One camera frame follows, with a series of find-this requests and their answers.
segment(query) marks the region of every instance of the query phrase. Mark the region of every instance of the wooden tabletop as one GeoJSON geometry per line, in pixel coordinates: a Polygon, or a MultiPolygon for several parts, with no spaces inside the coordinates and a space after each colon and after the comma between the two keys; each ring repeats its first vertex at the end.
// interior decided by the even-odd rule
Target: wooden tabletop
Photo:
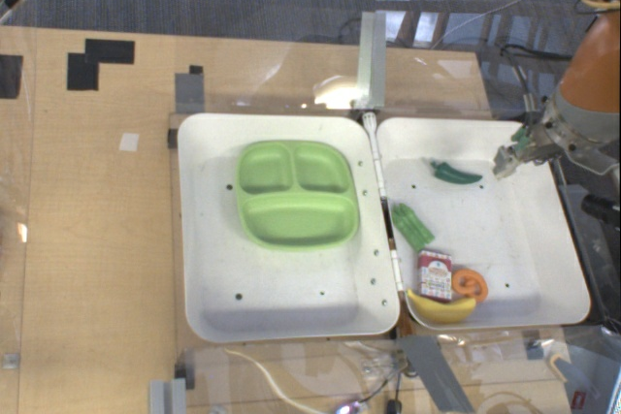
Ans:
{"type": "MultiPolygon", "coordinates": [[[[178,355],[166,140],[175,73],[203,66],[208,110],[323,111],[313,88],[334,76],[355,80],[357,48],[3,27],[0,54],[23,56],[19,98],[0,100],[0,151],[11,154],[13,205],[28,207],[0,206],[10,221],[0,225],[5,244],[15,246],[10,256],[0,254],[0,307],[12,316],[4,322],[15,325],[15,339],[2,341],[0,352],[20,349],[21,356],[18,369],[0,371],[0,411],[147,413],[148,382],[170,380],[178,355]],[[68,91],[67,54],[84,52],[87,38],[134,41],[135,61],[101,64],[98,91],[68,91]],[[126,134],[138,135],[135,150],[122,149],[126,134]],[[11,239],[18,222],[28,227],[27,252],[11,239]]],[[[386,75],[392,109],[490,117],[473,54],[391,48],[386,75]]],[[[344,398],[375,384],[355,365],[357,375],[339,387],[331,367],[346,354],[338,344],[266,347],[244,353],[270,355],[255,362],[279,379],[286,397],[316,410],[334,410],[334,401],[292,379],[298,370],[344,398]]],[[[215,402],[235,413],[304,411],[274,400],[265,370],[235,355],[244,349],[231,350],[200,351],[204,390],[188,412],[208,413],[215,402]]],[[[536,383],[526,397],[539,409],[569,412],[562,383],[542,361],[535,368],[525,358],[518,363],[522,369],[509,376],[492,363],[482,376],[463,366],[460,381],[481,403],[528,378],[536,383]]],[[[406,381],[404,390],[404,412],[436,412],[420,380],[406,381]]],[[[377,409],[385,399],[378,397],[377,409]]]]}

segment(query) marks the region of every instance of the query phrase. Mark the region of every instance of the green chili pepper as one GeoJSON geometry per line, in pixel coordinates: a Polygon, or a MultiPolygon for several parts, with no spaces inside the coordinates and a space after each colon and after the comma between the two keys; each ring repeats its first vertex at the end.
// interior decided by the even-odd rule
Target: green chili pepper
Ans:
{"type": "Polygon", "coordinates": [[[477,181],[481,181],[483,176],[481,175],[473,175],[471,173],[464,173],[463,171],[458,171],[445,162],[437,163],[432,161],[432,167],[434,168],[434,176],[437,179],[441,179],[442,181],[447,181],[448,183],[455,183],[457,185],[468,185],[470,183],[476,183],[477,181]]]}
{"type": "Polygon", "coordinates": [[[418,219],[414,211],[405,204],[399,204],[392,208],[392,221],[416,252],[420,252],[434,240],[434,235],[418,219]]]}

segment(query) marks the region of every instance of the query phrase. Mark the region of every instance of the red and white carton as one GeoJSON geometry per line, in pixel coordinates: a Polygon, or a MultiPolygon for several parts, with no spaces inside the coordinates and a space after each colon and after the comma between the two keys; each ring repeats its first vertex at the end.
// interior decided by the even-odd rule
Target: red and white carton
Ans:
{"type": "Polygon", "coordinates": [[[438,302],[450,302],[452,266],[450,256],[422,250],[418,254],[418,295],[438,302]]]}

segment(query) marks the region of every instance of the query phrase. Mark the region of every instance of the banana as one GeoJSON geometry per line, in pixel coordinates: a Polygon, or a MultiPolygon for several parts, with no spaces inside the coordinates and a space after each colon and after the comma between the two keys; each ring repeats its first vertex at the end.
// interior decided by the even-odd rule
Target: banana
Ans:
{"type": "Polygon", "coordinates": [[[414,304],[416,315],[434,323],[459,323],[470,316],[476,307],[476,300],[472,297],[451,303],[439,303],[416,295],[410,288],[408,288],[408,297],[414,304]]]}

